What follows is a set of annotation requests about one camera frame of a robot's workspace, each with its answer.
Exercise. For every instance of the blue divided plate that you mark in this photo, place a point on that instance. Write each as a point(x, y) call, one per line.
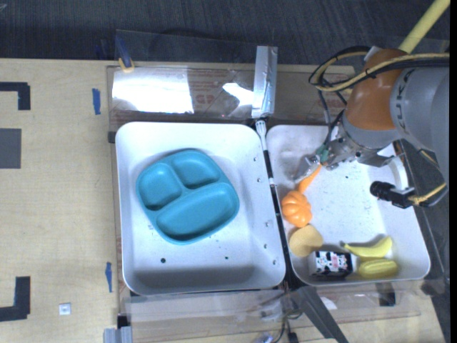
point(189, 202)

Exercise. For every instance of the white plastic tray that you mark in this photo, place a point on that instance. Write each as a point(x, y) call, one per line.
point(200, 263)
point(350, 209)

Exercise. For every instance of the black cylinder on white bracket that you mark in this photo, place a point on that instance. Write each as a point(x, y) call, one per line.
point(391, 192)

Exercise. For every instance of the black and white cow-print carton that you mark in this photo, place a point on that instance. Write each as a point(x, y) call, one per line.
point(332, 263)

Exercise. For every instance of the orange pumpkin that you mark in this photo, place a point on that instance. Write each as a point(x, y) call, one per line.
point(296, 209)

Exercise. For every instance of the small white square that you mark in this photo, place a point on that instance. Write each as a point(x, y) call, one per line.
point(65, 308)

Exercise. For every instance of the yellow oval toy food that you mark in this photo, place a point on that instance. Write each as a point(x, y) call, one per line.
point(377, 268)

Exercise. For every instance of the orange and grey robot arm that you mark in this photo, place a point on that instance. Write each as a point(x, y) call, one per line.
point(417, 105)

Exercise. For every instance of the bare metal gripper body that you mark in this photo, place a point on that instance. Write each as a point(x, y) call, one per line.
point(344, 153)

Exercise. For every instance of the yellow round biscuit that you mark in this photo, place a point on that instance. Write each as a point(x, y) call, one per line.
point(305, 241)

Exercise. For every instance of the yellow banana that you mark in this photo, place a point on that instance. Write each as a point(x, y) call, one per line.
point(371, 249)

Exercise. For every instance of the orange carrot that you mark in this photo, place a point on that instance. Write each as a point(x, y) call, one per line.
point(307, 182)

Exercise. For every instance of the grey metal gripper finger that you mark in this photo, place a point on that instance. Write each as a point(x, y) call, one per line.
point(306, 167)

